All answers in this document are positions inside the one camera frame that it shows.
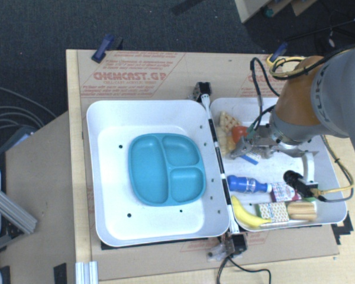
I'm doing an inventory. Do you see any red toy tomato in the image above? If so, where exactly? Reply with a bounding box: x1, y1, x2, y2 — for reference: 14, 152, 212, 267
231, 125, 249, 144

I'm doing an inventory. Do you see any orange patterned white carton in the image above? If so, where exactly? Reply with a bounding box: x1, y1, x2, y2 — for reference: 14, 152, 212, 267
255, 202, 291, 223

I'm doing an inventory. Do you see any white and purple carton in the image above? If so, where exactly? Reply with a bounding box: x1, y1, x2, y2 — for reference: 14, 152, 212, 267
270, 182, 303, 203

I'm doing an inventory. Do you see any yellow banana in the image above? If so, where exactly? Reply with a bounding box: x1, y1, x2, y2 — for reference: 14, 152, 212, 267
231, 195, 272, 228

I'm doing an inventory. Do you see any blue and white bottle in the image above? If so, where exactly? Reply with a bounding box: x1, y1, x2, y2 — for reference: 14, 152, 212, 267
226, 175, 273, 195

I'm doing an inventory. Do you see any brown cardboard board red print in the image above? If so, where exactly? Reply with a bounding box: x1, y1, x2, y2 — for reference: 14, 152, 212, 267
76, 50, 341, 281

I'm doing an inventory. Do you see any tan toy bread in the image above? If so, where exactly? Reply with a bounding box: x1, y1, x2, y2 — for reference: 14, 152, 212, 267
286, 201, 318, 221

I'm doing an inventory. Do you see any yellow waffle biscuit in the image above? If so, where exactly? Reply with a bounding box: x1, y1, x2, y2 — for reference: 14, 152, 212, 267
219, 111, 241, 136

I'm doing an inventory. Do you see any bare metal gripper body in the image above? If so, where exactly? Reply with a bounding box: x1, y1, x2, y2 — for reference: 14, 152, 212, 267
248, 125, 320, 159

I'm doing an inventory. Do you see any blue divided plate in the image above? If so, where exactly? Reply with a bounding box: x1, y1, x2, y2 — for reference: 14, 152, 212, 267
128, 133, 207, 207

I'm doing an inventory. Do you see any pale yellow waffle piece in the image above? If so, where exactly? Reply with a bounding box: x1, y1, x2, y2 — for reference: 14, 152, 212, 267
220, 133, 238, 157

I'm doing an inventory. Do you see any white and blue packet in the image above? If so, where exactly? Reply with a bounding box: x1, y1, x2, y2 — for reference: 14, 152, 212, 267
241, 147, 262, 166

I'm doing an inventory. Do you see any thin black and white rod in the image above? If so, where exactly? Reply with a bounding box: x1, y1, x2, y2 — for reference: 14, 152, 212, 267
201, 94, 240, 234

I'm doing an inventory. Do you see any white plastic tray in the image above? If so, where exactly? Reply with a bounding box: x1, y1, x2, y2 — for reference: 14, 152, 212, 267
209, 97, 348, 233
86, 99, 231, 247

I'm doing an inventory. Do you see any black cylinder on white bracket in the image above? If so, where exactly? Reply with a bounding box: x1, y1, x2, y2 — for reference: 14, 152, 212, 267
283, 151, 320, 199

